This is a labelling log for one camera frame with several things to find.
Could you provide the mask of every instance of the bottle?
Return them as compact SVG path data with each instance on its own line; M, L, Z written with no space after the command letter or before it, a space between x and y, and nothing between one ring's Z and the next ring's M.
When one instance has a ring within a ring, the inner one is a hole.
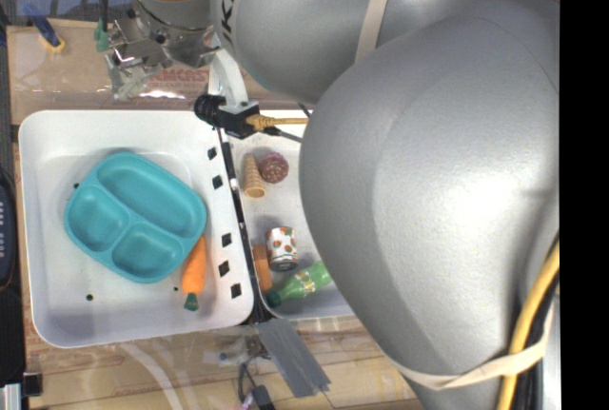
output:
M271 290L266 294L266 302L271 308L278 307L286 300L303 299L322 286L332 282L330 274L322 261L315 262L309 268L298 270L290 275L281 290Z

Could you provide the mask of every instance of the bottle label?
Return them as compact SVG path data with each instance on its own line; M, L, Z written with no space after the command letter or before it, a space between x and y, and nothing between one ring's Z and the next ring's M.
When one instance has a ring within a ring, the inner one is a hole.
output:
M300 270L294 274L294 278L300 282L303 286L304 292L308 295L309 293L313 293L316 289L315 282L309 275L308 271Z

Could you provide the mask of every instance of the plastic tray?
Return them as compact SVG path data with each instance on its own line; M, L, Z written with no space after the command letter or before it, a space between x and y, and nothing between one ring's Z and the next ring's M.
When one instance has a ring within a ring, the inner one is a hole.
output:
M300 111L266 110L264 114L272 117L305 117ZM285 132L303 136L305 126L281 126ZM313 238L306 223L301 202L299 184L300 143L279 137L255 134L244 140L230 139L233 162L242 184L245 180L244 169L247 153L260 160L266 153L277 151L289 163L287 177L278 184L265 184L266 194L260 199L247 197L240 188L241 201L246 218L247 233L252 245L264 244L265 233L273 227L290 226L295 230L298 247L299 266L284 273L271 272L273 285L281 287L285 278L301 267L310 266L320 260ZM354 315L336 284L331 283L318 292L300 300L287 301L268 310L278 318L291 320L321 319Z
M206 226L206 207L180 179L143 156L102 160L66 207L66 231L101 264L154 283L175 270Z
M19 148L32 318L48 343L169 336L249 316L253 292L217 131L192 112L40 111L21 125ZM179 268L157 283L135 283L91 258L65 229L74 185L120 151L166 169L207 207L206 288L196 312L183 308Z

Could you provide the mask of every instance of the bottle cap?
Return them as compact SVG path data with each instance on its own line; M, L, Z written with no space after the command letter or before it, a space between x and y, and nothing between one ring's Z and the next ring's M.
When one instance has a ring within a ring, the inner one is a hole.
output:
M282 298L280 297L279 293L271 290L266 294L266 303L268 303L269 307L275 308L282 304Z

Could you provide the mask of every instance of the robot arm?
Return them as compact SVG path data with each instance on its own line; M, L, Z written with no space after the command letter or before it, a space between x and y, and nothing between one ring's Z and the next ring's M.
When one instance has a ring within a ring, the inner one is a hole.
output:
M158 1L169 43L211 24L262 86L315 105L307 222L387 356L459 374L504 354L559 231L557 0L388 0L357 63L369 0ZM413 387L429 410L487 410L500 383Z

